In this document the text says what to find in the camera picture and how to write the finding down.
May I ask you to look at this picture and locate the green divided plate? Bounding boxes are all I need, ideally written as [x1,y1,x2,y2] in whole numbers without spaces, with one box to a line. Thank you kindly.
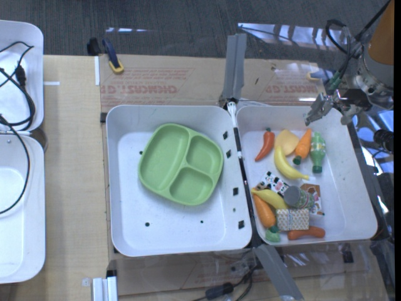
[137,122,225,207]

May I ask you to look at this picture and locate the white cow print carton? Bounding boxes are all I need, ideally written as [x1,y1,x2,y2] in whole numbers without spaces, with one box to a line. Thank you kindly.
[258,170,290,194]

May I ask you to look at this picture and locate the green can with grey lid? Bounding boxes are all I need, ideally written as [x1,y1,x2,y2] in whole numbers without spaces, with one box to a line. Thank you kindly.
[283,185,315,210]

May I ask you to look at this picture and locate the black cylinder on white bracket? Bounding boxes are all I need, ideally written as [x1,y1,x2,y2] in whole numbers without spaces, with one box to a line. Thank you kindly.
[373,129,395,152]

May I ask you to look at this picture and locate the thin black and white rod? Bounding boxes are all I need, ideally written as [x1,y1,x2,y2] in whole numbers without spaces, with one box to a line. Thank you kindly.
[226,102,256,249]

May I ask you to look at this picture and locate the brown and white packet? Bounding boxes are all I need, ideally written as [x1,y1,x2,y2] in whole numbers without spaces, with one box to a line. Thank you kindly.
[299,182,326,217]

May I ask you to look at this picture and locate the yellow banana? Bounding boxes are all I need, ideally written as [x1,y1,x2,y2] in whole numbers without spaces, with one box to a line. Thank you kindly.
[250,187,289,211]
[273,145,311,182]

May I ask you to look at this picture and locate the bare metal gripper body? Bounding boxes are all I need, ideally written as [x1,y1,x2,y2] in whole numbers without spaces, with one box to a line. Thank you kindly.
[334,73,395,112]

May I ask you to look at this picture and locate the orange sausage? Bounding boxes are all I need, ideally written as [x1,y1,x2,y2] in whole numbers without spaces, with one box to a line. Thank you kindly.
[287,226,326,241]

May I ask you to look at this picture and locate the orange carrot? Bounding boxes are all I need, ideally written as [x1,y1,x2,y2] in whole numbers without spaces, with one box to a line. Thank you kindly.
[253,194,280,234]
[292,128,313,166]

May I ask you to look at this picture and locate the green plastic bottle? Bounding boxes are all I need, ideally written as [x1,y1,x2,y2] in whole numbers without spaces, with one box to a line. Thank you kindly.
[310,131,327,174]

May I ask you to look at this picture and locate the orange chili pepper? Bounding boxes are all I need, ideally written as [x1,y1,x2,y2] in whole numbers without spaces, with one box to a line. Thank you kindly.
[254,127,276,163]

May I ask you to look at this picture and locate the black cable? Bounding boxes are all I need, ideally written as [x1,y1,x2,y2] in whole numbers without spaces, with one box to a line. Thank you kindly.
[0,40,36,216]

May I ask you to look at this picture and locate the yellow patterned carton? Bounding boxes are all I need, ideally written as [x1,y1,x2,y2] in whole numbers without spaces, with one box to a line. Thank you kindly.
[275,208,311,233]

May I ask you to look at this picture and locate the white plastic tray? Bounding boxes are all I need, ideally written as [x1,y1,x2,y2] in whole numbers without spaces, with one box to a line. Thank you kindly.
[0,19,45,132]
[235,105,378,247]
[0,134,46,285]
[105,104,253,258]

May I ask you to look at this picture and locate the brown cardboard board red print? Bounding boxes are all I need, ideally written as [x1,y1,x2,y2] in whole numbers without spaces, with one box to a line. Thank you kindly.
[98,53,370,297]

